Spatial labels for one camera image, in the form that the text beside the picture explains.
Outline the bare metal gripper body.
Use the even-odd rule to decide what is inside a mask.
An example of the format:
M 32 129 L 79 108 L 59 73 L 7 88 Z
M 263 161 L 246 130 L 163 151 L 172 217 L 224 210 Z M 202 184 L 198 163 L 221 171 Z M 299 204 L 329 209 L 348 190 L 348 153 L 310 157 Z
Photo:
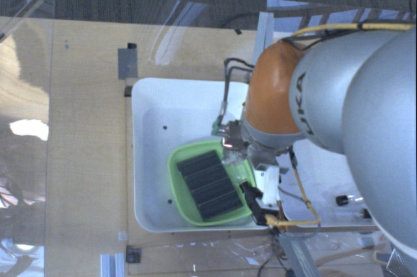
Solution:
M 245 160 L 254 170 L 259 171 L 279 166 L 277 150 L 256 141 L 243 121 L 229 121 L 222 130 L 222 161 L 225 166 L 237 166 Z

